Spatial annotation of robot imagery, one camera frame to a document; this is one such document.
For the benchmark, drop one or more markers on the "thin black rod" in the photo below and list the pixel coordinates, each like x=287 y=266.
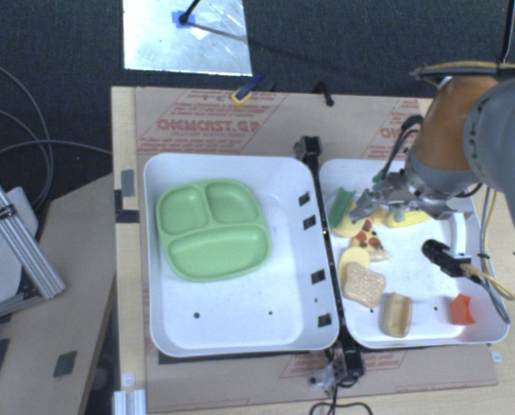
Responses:
x=328 y=249

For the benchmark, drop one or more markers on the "white plastic tray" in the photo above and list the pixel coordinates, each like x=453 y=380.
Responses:
x=417 y=270
x=240 y=318

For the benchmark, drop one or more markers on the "red toy pepper piece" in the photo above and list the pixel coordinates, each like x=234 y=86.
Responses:
x=462 y=310

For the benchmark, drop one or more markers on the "yellow toy cheese slice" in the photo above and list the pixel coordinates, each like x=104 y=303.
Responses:
x=346 y=228

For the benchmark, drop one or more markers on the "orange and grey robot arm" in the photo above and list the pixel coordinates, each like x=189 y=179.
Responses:
x=495 y=132

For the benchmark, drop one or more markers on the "black cylinder on white bracket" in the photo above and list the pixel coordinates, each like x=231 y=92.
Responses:
x=441 y=255

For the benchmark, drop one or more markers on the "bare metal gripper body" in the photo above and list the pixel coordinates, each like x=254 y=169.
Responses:
x=406 y=195

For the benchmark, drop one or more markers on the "toy pizza slice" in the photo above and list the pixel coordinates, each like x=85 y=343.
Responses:
x=370 y=244

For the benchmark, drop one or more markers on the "brown cardboard board red print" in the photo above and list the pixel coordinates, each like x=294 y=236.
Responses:
x=223 y=123

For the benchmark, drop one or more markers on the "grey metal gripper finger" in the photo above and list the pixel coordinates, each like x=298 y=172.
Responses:
x=361 y=214
x=364 y=197

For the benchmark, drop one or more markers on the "tan toy bread slice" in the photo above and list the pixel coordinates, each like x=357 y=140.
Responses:
x=363 y=285

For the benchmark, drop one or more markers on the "yellow round toy slice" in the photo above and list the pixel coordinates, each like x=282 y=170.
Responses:
x=350 y=257

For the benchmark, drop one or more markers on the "yellow toy corn cob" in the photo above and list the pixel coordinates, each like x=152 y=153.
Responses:
x=408 y=220

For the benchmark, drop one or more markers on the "green divided plate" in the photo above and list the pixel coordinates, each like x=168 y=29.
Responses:
x=210 y=231

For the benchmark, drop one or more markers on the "tan toy hot dog bun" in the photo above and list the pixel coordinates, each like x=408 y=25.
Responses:
x=396 y=315

